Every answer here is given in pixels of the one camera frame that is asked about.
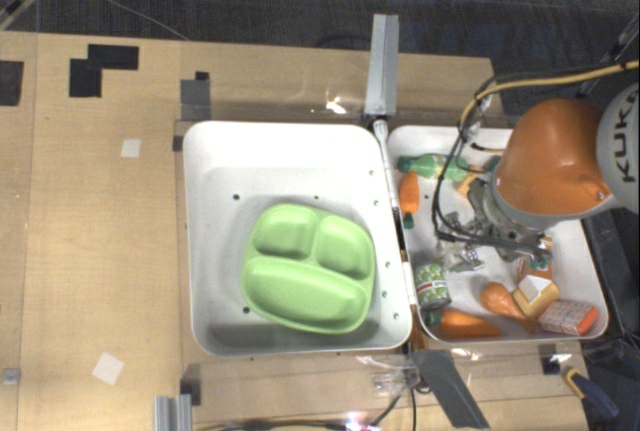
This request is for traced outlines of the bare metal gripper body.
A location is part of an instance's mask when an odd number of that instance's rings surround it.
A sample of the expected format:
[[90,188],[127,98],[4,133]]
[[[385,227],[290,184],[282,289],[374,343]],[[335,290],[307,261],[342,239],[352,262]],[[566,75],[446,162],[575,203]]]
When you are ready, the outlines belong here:
[[475,179],[469,186],[467,198],[474,211],[467,231],[488,240],[503,261],[551,263],[552,240],[545,236],[545,231],[526,227],[509,218],[499,208],[487,181]]

